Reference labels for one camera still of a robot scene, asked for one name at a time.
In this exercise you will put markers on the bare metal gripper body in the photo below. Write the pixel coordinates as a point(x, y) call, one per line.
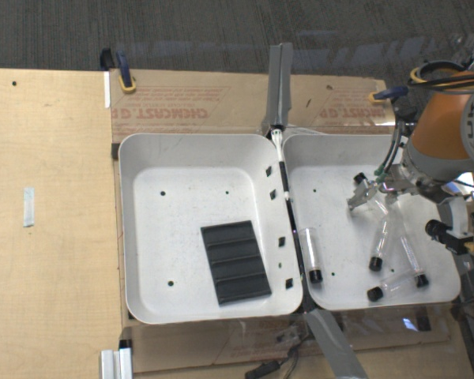
point(408, 184)

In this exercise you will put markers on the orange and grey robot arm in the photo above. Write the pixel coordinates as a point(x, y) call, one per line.
point(438, 132)

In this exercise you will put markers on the black ribbed plastic rack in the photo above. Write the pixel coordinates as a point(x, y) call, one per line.
point(235, 263)

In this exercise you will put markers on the brown cardboard board red print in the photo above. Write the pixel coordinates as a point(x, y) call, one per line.
point(205, 105)

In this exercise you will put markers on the white plastic tray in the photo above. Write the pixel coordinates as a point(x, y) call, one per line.
point(339, 211)
point(181, 227)

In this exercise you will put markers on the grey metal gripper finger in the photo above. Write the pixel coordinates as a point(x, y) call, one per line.
point(357, 202)
point(371, 191)

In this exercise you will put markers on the black cylinder on white bracket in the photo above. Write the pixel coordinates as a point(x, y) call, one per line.
point(454, 231)

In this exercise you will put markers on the clear tube with black cap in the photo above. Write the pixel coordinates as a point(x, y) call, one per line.
point(379, 203)
point(391, 284)
point(412, 259)
point(312, 251)
point(380, 243)

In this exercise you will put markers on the thin black and white rod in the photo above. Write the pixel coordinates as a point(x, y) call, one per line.
point(285, 180)

